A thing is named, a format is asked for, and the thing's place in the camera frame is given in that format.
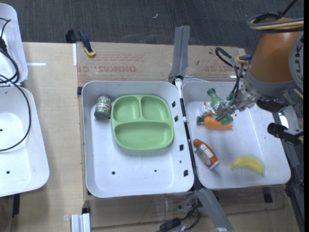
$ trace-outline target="green and silver can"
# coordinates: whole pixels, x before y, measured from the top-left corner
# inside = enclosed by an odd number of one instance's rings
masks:
[[[112,109],[112,100],[109,96],[100,96],[97,100],[95,117],[110,118]]]

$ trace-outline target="table surface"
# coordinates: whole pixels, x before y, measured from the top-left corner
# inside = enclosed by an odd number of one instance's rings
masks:
[[[24,43],[28,79],[34,96],[48,157],[50,177],[40,189],[20,194],[13,232],[69,232],[71,214],[84,204],[77,67],[67,43]],[[280,209],[228,215],[236,231],[299,231],[290,199]],[[157,231],[158,224],[93,229],[94,231]],[[203,217],[193,231],[217,231]]]

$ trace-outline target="orange carrot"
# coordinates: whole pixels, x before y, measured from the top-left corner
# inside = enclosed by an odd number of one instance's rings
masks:
[[[215,121],[213,116],[206,116],[202,118],[197,116],[197,123],[204,122],[204,125],[211,129],[231,129],[233,127],[232,124],[222,125],[221,122]]]

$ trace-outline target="green divided plate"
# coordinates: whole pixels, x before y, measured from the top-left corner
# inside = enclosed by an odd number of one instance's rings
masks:
[[[155,95],[124,95],[112,105],[112,131],[125,149],[154,150],[174,138],[169,106]]]

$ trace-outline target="yellow banana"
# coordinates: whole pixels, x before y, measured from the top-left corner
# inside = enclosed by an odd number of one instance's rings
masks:
[[[237,157],[232,164],[230,164],[230,169],[238,166],[248,166],[253,170],[262,173],[264,171],[264,167],[262,163],[254,157],[251,156],[239,156]]]

